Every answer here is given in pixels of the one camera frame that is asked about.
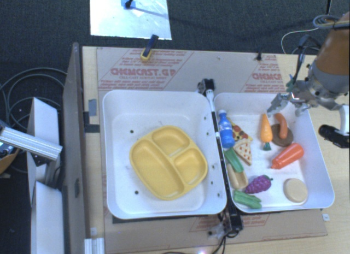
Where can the black cylinder on white bracket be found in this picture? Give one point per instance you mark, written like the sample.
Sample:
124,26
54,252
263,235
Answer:
336,132

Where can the blue toy bottle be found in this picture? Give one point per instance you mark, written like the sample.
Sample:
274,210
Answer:
226,131

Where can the orange carrot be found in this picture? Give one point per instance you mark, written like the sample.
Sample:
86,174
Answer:
266,131

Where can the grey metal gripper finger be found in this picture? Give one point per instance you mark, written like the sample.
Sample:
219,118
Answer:
300,107
279,102

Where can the yellow divided plate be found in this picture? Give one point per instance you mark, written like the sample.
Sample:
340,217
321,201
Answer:
164,162

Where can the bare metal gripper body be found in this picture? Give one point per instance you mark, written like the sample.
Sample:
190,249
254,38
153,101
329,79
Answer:
314,94

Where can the beige round biscuit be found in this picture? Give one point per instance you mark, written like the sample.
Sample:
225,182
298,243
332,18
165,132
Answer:
295,190

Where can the tan hot dog bun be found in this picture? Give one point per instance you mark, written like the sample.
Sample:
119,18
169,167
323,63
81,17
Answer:
237,179

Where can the orange sausage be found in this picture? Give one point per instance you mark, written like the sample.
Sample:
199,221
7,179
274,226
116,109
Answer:
282,126

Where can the white plastic tray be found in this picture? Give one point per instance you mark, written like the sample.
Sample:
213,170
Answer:
314,149
120,165

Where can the pizza slice with red dots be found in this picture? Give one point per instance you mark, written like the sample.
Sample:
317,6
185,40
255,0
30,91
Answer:
244,152

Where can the pizza slice with toppings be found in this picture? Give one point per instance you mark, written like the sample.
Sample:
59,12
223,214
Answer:
238,132

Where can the brown cardboard board red print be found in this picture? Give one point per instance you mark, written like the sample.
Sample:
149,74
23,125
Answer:
164,70

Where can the orange toy bottle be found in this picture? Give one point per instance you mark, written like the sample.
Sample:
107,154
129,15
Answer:
288,156

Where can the thin black and white rod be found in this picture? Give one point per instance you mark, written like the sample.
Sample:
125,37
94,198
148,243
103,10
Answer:
213,119

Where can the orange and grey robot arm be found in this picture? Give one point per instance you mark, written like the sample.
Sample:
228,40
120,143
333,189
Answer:
335,56

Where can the purple grapes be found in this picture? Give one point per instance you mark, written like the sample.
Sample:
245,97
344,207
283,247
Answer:
259,184

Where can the green bean pods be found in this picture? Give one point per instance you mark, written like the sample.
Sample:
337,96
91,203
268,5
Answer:
247,200

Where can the green toy pepper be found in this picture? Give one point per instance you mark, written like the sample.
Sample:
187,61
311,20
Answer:
234,160

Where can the brown doughnut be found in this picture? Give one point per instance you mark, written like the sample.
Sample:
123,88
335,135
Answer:
283,141

